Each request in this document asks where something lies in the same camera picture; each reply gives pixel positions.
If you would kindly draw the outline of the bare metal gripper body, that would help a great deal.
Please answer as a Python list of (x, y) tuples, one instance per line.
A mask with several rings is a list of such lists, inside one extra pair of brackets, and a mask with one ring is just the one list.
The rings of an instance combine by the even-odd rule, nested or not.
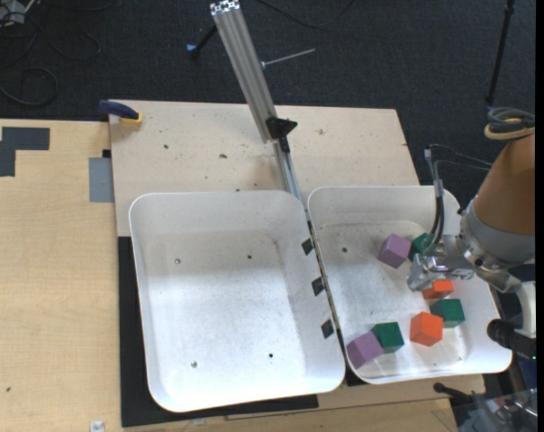
[(525, 237), (515, 234), (489, 236), (483, 240), (464, 234), (444, 236), (443, 244), (421, 255), (428, 270), (444, 272), (444, 278), (484, 280), (501, 293), (516, 293), (521, 280), (510, 272), (525, 262)]

